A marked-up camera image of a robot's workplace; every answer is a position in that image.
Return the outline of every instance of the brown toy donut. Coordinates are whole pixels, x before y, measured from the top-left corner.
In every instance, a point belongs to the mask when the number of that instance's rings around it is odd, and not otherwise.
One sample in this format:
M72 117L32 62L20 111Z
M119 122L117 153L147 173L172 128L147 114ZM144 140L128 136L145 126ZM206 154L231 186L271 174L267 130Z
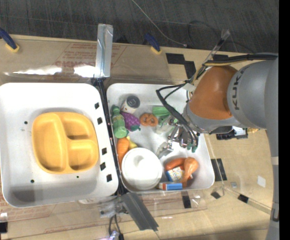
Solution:
M140 123L143 126L156 126L158 124L158 119L150 113L144 113L141 115L141 117L139 118Z

